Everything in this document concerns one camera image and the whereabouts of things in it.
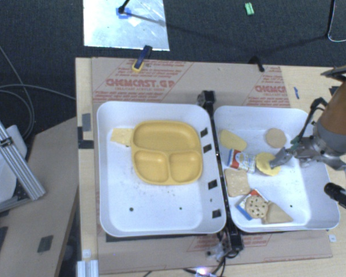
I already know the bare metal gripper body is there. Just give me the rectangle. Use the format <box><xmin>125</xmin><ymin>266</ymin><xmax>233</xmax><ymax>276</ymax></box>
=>
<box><xmin>288</xmin><ymin>136</ymin><xmax>346</xmax><ymax>171</ymax></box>

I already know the yellow round toy slice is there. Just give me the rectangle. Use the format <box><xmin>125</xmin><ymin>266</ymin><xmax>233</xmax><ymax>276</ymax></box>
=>
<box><xmin>255</xmin><ymin>152</ymin><xmax>281</xmax><ymax>177</ymax></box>

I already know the tan round biscuit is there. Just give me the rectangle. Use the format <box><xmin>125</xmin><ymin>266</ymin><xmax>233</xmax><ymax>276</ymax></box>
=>
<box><xmin>265</xmin><ymin>128</ymin><xmax>288</xmax><ymax>149</ymax></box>

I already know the white plastic tray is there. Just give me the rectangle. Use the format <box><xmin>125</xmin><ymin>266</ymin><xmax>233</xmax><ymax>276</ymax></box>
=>
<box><xmin>213</xmin><ymin>105</ymin><xmax>341</xmax><ymax>233</ymax></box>
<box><xmin>96</xmin><ymin>100</ymin><xmax>228</xmax><ymax>238</ymax></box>

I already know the white red blue small carton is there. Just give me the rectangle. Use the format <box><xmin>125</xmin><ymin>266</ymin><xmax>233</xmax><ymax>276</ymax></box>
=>
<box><xmin>225</xmin><ymin>148</ymin><xmax>258</xmax><ymax>174</ymax></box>

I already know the tan toy bread slice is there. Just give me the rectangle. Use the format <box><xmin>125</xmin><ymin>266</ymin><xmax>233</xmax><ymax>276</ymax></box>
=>
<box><xmin>224</xmin><ymin>167</ymin><xmax>251</xmax><ymax>198</ymax></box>

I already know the chocolate chip cookie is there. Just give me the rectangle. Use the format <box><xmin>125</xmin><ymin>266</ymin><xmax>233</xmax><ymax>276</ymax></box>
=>
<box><xmin>244</xmin><ymin>194</ymin><xmax>269</xmax><ymax>220</ymax></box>

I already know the yellow oval toy slice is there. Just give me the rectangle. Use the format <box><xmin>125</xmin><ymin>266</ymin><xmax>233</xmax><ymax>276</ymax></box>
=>
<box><xmin>220</xmin><ymin>129</ymin><xmax>248</xmax><ymax>151</ymax></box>

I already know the tan triangular toy bread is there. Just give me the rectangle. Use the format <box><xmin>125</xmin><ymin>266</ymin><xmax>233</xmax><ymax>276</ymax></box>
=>
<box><xmin>261</xmin><ymin>201</ymin><xmax>294</xmax><ymax>225</ymax></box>

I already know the white blue red packet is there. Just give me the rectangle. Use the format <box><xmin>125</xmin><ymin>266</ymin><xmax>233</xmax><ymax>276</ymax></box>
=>
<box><xmin>236</xmin><ymin>188</ymin><xmax>269</xmax><ymax>222</ymax></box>

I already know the thin black and white rod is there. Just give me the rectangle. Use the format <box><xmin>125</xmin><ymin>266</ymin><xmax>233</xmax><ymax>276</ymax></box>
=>
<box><xmin>205</xmin><ymin>102</ymin><xmax>235</xmax><ymax>233</ymax></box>

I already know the yellow divided plate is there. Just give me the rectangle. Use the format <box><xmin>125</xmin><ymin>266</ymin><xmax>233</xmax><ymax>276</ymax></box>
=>
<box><xmin>130</xmin><ymin>120</ymin><xmax>204</xmax><ymax>186</ymax></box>

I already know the brown cardboard board red print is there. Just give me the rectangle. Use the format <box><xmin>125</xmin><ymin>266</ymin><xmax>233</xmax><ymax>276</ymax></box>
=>
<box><xmin>90</xmin><ymin>57</ymin><xmax>334</xmax><ymax>267</ymax></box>

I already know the yellow square cheese slice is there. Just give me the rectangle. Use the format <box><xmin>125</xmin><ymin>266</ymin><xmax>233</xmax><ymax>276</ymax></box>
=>
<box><xmin>109</xmin><ymin>128</ymin><xmax>135</xmax><ymax>146</ymax></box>

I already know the black cylinder on white bracket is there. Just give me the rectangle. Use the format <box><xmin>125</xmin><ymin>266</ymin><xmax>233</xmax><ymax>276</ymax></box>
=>
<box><xmin>324</xmin><ymin>164</ymin><xmax>346</xmax><ymax>211</ymax></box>

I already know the black block with thin wires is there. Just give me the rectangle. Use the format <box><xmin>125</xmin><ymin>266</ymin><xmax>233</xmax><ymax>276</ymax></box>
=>
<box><xmin>197</xmin><ymin>90</ymin><xmax>217</xmax><ymax>108</ymax></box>
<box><xmin>218</xmin><ymin>229</ymin><xmax>245</xmax><ymax>257</ymax></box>

